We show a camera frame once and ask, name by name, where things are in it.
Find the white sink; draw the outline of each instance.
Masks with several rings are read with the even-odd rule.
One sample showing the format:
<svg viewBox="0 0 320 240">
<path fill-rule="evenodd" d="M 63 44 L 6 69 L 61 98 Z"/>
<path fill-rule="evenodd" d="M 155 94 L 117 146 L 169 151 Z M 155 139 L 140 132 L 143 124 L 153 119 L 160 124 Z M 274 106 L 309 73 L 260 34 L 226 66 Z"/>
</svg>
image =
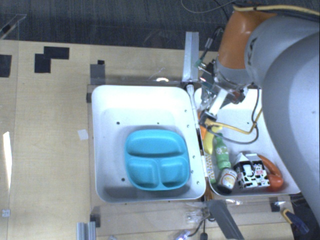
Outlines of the white sink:
<svg viewBox="0 0 320 240">
<path fill-rule="evenodd" d="M 194 200 L 206 189 L 189 95 L 178 87 L 102 85 L 92 93 L 95 186 L 105 202 Z M 190 177 L 177 189 L 141 190 L 128 180 L 125 142 L 143 129 L 174 131 L 184 138 Z"/>
</svg>

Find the can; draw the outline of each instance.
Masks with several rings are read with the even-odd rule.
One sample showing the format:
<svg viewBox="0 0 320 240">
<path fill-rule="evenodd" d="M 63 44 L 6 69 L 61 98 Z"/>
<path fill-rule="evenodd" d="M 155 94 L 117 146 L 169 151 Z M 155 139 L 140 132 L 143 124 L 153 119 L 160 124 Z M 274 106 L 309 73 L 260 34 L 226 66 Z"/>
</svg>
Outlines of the can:
<svg viewBox="0 0 320 240">
<path fill-rule="evenodd" d="M 237 173 L 230 168 L 224 168 L 221 172 L 221 176 L 216 187 L 221 192 L 230 194 L 235 186 L 236 180 Z"/>
</svg>

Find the white tray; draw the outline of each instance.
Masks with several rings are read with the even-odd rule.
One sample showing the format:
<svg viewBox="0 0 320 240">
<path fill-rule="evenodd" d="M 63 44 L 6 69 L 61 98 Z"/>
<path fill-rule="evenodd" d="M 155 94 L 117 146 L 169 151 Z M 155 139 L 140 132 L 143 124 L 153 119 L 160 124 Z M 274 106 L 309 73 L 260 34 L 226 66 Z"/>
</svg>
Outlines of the white tray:
<svg viewBox="0 0 320 240">
<path fill-rule="evenodd" d="M 259 103 L 256 109 L 256 113 L 254 115 L 254 118 L 256 118 L 256 115 L 258 114 L 261 108 L 262 95 L 263 95 L 262 91 L 260 90 L 260 99 L 259 99 Z M 195 92 L 194 96 L 195 96 L 196 106 L 199 106 L 201 101 L 201 89 L 198 89 Z M 243 129 L 245 131 L 249 131 L 252 126 L 251 114 L 255 106 L 256 100 L 257 100 L 257 90 L 249 89 L 243 102 L 237 105 L 230 103 L 218 111 L 217 122 L 225 123 L 225 124 Z M 232 163 L 232 165 L 236 163 L 236 155 L 239 154 L 239 152 L 248 151 L 250 153 L 258 153 L 260 155 L 263 155 L 266 158 L 268 158 L 270 161 L 272 161 L 281 171 L 283 176 L 283 181 L 284 181 L 282 188 L 280 189 L 280 191 L 271 192 L 265 188 L 264 189 L 256 188 L 253 190 L 241 190 L 236 185 L 232 190 L 232 193 L 228 195 L 220 194 L 216 189 L 213 188 L 216 194 L 226 196 L 229 198 L 231 197 L 235 198 L 237 196 L 265 196 L 265 195 L 278 196 L 282 194 L 286 194 L 286 195 L 297 194 L 300 192 L 300 189 L 298 188 L 296 182 L 294 181 L 288 169 L 286 168 L 280 156 L 278 155 L 278 152 L 269 136 L 263 113 L 261 114 L 257 125 L 259 130 L 259 138 L 252 144 L 243 145 L 243 144 L 235 144 L 232 142 L 223 141 L 228 148 L 230 162 Z M 255 130 L 249 135 L 239 133 L 237 131 L 234 131 L 228 128 L 223 128 L 220 132 L 223 134 L 224 137 L 235 140 L 235 141 L 240 141 L 240 142 L 249 142 L 256 137 Z M 214 156 L 212 156 L 212 161 L 213 161 L 215 177 L 218 180 L 220 171 L 218 167 L 215 166 L 216 158 Z"/>
<path fill-rule="evenodd" d="M 206 189 L 189 95 L 177 87 L 102 85 L 92 93 L 95 185 L 105 202 L 194 200 Z M 124 146 L 142 129 L 165 129 L 187 145 L 190 178 L 178 189 L 146 191 L 128 180 Z"/>
</svg>

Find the blue plate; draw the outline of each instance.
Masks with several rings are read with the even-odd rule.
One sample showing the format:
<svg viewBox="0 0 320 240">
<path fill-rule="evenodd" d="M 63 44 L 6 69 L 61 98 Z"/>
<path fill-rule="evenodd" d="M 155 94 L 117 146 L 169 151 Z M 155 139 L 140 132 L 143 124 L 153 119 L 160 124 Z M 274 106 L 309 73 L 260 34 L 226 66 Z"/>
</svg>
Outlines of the blue plate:
<svg viewBox="0 0 320 240">
<path fill-rule="evenodd" d="M 137 130 L 127 137 L 124 156 L 127 176 L 141 190 L 177 189 L 190 177 L 186 142 L 174 131 Z"/>
</svg>

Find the yellow cable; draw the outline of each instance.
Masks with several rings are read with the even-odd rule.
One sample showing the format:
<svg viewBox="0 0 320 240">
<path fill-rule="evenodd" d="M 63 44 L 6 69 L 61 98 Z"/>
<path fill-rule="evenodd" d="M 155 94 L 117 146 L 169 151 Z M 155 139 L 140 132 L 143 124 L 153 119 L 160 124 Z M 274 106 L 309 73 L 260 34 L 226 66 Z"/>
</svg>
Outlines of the yellow cable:
<svg viewBox="0 0 320 240">
<path fill-rule="evenodd" d="M 261 113 L 262 113 L 262 108 L 260 109 L 259 113 L 257 114 L 257 116 L 256 116 L 256 118 L 255 118 L 255 120 L 254 120 L 254 122 L 253 122 L 253 124 L 252 124 L 252 127 L 251 127 L 250 131 L 245 131 L 245 130 L 239 129 L 239 128 L 237 128 L 237 127 L 234 127 L 234 126 L 232 126 L 232 125 L 229 125 L 229 124 L 226 124 L 226 123 L 223 123 L 223 122 L 215 122 L 215 121 L 212 121 L 212 120 L 210 120 L 210 119 L 208 119 L 208 118 L 205 120 L 204 124 L 205 124 L 207 127 L 220 126 L 220 127 L 229 128 L 229 129 L 231 129 L 231 130 L 237 131 L 237 132 L 242 133 L 242 134 L 247 134 L 247 135 L 249 135 L 249 134 L 252 133 L 252 131 L 253 131 L 254 128 L 256 127 L 257 121 L 259 120 L 259 117 L 260 117 Z"/>
<path fill-rule="evenodd" d="M 305 14 L 316 15 L 320 17 L 320 12 L 316 10 L 303 8 L 295 5 L 285 5 L 285 4 L 259 5 L 259 6 L 248 6 L 248 7 L 239 7 L 239 6 L 233 5 L 233 9 L 238 12 L 289 10 L 289 11 L 296 11 L 296 12 L 301 12 Z"/>
</svg>

